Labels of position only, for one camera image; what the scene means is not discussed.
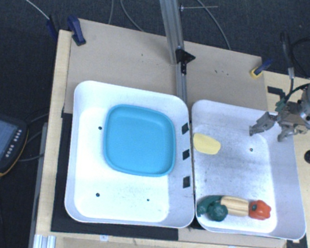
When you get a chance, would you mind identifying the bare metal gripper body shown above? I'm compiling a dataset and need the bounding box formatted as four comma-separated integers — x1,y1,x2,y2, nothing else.
273,99,310,136

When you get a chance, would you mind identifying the white plastic tray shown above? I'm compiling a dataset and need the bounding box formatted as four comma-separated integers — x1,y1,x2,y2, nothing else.
52,77,215,241
171,97,310,248

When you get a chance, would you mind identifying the yellow flat rounded piece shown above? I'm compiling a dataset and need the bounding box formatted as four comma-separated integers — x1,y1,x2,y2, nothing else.
190,131,224,157

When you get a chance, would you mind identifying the red pepper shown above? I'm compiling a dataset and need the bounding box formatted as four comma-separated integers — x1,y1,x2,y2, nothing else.
246,197,274,222

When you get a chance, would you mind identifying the beige ridged bread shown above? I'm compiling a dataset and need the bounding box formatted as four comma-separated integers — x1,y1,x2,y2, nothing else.
218,194,252,219

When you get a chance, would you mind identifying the dark green broccoli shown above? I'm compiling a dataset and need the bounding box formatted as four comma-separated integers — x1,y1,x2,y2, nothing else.
194,191,232,224

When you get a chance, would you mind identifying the blue plate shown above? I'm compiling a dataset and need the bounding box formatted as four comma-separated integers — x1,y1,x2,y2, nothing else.
97,100,184,182

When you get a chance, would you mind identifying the brown cardboard board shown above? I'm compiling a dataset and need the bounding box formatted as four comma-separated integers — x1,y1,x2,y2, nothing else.
41,17,310,248

